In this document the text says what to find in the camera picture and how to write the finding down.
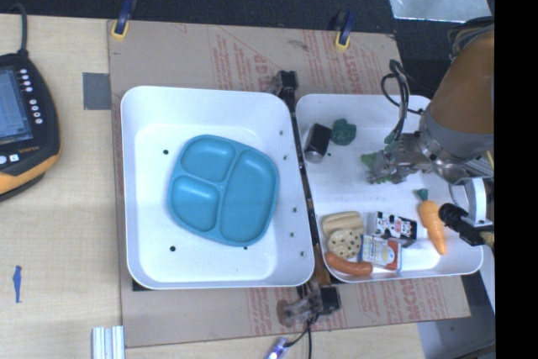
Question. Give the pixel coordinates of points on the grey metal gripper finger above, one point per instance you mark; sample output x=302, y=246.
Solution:
x=377, y=166
x=401, y=175

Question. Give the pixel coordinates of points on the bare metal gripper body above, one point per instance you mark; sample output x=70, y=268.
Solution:
x=414, y=155

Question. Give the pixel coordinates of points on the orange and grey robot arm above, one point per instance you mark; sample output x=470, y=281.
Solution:
x=462, y=96

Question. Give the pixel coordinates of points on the white plastic tray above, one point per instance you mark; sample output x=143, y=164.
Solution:
x=151, y=189
x=357, y=197

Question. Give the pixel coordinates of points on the dark green broccoli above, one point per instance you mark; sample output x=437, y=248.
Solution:
x=344, y=132

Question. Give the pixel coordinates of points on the black and white carton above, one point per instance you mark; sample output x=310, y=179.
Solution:
x=395, y=226

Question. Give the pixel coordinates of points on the orange carrot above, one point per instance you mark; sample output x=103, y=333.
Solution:
x=433, y=223

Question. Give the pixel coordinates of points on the beige toy bread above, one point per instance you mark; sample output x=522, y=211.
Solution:
x=341, y=220

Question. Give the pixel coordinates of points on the black can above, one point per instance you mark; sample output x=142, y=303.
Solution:
x=317, y=140

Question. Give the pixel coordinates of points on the white and red carton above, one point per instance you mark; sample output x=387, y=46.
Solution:
x=380, y=254

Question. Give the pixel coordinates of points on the beige round biscuit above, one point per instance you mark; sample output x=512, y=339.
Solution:
x=344, y=243

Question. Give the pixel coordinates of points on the orange sausage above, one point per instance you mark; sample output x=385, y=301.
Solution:
x=346, y=265

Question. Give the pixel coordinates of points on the blue divided plate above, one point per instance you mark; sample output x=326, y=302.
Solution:
x=248, y=193

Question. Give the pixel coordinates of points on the brown cardboard board red print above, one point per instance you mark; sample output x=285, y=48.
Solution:
x=176, y=54

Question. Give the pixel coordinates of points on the black cylinder on white bracket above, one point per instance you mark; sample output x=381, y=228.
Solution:
x=460, y=223

